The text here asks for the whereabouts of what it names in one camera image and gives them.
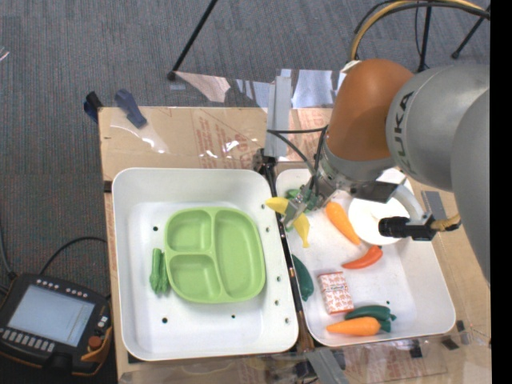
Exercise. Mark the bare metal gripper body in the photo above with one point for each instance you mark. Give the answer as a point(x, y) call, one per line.
point(325, 188)

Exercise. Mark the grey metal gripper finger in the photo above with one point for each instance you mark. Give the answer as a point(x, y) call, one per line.
point(301, 208)
point(289, 214)

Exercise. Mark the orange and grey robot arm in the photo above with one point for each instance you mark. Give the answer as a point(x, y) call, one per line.
point(432, 126)

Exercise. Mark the yellow banana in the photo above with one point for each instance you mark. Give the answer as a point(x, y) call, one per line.
point(302, 230)

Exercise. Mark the white round plate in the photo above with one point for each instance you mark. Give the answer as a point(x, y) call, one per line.
point(364, 218)

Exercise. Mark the black block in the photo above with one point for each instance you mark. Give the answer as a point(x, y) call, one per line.
point(264, 162)

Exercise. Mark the green divided plate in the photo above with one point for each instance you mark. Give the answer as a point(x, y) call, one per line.
point(236, 250)

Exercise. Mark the dark green pepper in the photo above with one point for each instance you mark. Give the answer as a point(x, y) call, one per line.
point(305, 278)
point(370, 312)

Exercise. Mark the orange chili pepper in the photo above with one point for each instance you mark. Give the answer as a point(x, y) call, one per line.
point(366, 259)

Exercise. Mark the orange patterned carton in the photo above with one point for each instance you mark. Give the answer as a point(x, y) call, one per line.
point(336, 293)

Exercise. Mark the white plastic tray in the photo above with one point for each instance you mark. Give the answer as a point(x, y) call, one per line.
point(192, 334)
point(400, 286)

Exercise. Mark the orange carrot with green top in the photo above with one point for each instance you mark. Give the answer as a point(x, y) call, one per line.
point(354, 326)

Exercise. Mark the brown cardboard board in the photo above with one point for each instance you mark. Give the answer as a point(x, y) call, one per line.
point(180, 142)

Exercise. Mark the green asparagus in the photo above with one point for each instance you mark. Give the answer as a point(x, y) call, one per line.
point(158, 272)

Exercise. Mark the black cylinder on white bracket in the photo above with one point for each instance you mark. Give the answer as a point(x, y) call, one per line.
point(404, 228)

